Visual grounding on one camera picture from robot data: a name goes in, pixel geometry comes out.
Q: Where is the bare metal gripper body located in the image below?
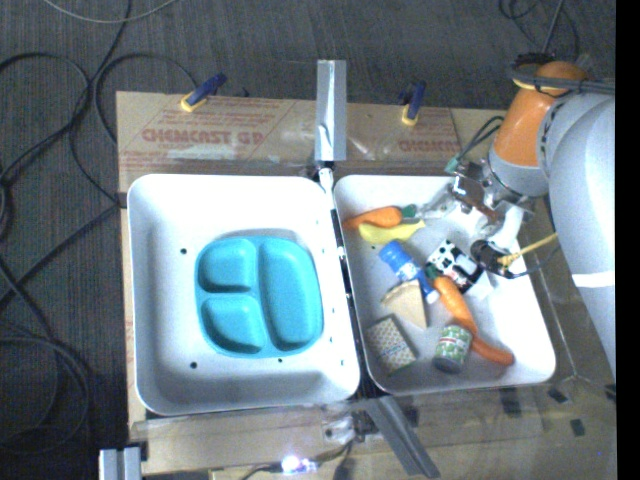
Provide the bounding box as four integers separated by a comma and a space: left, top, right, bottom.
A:
451, 159, 535, 218

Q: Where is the orange carrot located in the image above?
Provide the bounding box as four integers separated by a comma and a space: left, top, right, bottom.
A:
342, 204, 419, 232
424, 262, 479, 338

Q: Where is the yellow banana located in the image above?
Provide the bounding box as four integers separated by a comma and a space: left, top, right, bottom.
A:
358, 217, 427, 246

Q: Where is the blue bottle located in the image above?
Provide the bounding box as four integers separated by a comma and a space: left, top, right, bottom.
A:
378, 239, 441, 305

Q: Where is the white plastic tray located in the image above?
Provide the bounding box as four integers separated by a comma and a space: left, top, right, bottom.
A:
332, 173, 558, 397
126, 173, 362, 417

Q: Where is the beige bread slice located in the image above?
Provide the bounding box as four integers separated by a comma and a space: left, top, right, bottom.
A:
380, 280, 430, 331

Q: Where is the green and white can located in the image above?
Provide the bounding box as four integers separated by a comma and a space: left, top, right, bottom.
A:
431, 323, 474, 375

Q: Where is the patterned white carton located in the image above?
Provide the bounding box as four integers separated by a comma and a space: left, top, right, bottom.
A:
366, 315, 419, 376

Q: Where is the blue divided plate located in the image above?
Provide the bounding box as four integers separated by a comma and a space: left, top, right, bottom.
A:
193, 235, 325, 360

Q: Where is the brown cardboard board red print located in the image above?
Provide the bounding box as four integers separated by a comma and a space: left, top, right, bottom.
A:
115, 90, 617, 475

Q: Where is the black cylinder on white bracket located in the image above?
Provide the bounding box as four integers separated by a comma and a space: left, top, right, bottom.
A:
469, 208, 524, 278

